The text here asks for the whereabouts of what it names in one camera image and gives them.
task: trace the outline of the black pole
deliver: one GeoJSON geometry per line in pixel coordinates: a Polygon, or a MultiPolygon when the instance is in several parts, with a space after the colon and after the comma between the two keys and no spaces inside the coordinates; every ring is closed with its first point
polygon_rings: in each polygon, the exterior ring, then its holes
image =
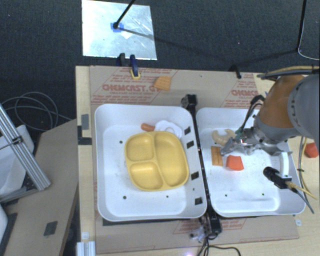
{"type": "Polygon", "coordinates": [[[302,33],[303,33],[304,22],[305,22],[305,14],[306,14],[306,6],[307,6],[307,0],[303,0],[301,18],[300,18],[299,37],[298,37],[298,42],[297,42],[297,46],[296,46],[297,51],[299,51],[300,43],[301,43],[301,39],[302,39],[302,33]]]}
{"type": "Polygon", "coordinates": [[[126,13],[129,11],[130,7],[134,4],[136,0],[131,0],[131,2],[129,3],[129,5],[125,8],[124,12],[121,14],[120,18],[113,23],[113,28],[116,30],[119,26],[120,21],[123,19],[123,17],[126,15],[126,13]]]}

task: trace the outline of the beige curved toy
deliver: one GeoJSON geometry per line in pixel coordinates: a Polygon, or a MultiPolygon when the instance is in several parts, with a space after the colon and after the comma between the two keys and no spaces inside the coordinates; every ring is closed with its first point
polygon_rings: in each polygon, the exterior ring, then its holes
{"type": "Polygon", "coordinates": [[[231,137],[236,137],[236,134],[233,130],[225,129],[224,131],[226,132],[226,135],[219,135],[217,130],[212,132],[212,139],[221,146],[224,146],[231,137]]]}

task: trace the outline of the black carpet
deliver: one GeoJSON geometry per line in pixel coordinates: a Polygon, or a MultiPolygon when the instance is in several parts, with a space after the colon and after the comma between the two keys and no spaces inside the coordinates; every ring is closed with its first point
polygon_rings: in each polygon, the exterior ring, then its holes
{"type": "MultiPolygon", "coordinates": [[[[237,65],[241,72],[266,72],[319,65],[296,51],[302,0],[137,0],[136,4],[150,6],[158,57],[138,61],[141,67],[227,71],[237,65]]],[[[301,50],[313,58],[320,55],[319,25],[320,1],[309,0],[301,50]]],[[[0,2],[0,102],[38,91],[50,96],[61,114],[75,118],[75,66],[115,64],[115,59],[82,56],[80,0],[0,2]]],[[[36,111],[21,116],[44,122],[36,111]]]]}

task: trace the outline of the yellow plate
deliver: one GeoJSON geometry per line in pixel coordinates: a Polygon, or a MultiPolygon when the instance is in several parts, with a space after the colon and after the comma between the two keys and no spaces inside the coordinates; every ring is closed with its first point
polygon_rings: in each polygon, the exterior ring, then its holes
{"type": "Polygon", "coordinates": [[[167,131],[131,136],[124,147],[132,183],[143,191],[174,189],[185,184],[189,167],[180,140],[167,131]]]}

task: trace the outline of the silver metal sheet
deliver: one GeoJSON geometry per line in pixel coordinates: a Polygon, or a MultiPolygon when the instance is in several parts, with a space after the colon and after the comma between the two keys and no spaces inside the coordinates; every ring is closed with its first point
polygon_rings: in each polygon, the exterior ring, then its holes
{"type": "Polygon", "coordinates": [[[132,5],[119,24],[112,25],[128,5],[82,0],[82,49],[84,56],[116,58],[125,53],[137,59],[157,60],[150,7],[132,5]]]}

